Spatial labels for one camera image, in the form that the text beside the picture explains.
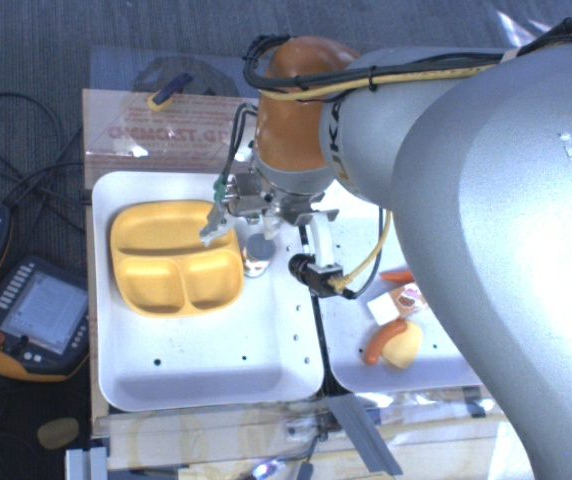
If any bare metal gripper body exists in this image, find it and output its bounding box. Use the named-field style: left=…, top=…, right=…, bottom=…
left=223, top=171, right=340, bottom=227

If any small silver can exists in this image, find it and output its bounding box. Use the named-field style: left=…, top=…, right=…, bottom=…
left=241, top=232, right=278, bottom=279

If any yellow divided plate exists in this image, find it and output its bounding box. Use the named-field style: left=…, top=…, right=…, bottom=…
left=109, top=199, right=246, bottom=319

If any brown cardboard board red print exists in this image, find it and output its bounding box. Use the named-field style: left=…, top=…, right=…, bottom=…
left=81, top=87, right=510, bottom=472

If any thin black rod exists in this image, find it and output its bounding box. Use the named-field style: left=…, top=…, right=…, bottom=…
left=297, top=225, right=338, bottom=397

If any white plastic tray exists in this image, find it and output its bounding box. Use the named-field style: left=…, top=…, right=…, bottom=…
left=299, top=179, right=485, bottom=395
left=90, top=169, right=325, bottom=413

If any orange carrot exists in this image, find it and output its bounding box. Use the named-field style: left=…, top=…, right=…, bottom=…
left=379, top=268, right=415, bottom=286

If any white and pink packet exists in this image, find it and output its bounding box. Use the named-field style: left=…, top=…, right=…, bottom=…
left=366, top=283, right=428, bottom=327

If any orange sausage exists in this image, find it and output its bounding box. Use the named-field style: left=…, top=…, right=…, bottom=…
left=362, top=317, right=409, bottom=367

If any yellow banana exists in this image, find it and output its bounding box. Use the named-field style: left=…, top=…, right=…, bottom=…
left=381, top=321, right=425, bottom=371

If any olive oval object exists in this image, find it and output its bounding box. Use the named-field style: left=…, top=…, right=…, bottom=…
left=36, top=416, right=81, bottom=451

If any black cylinder on white bracket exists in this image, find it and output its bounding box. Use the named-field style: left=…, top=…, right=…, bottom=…
left=287, top=211, right=345, bottom=299

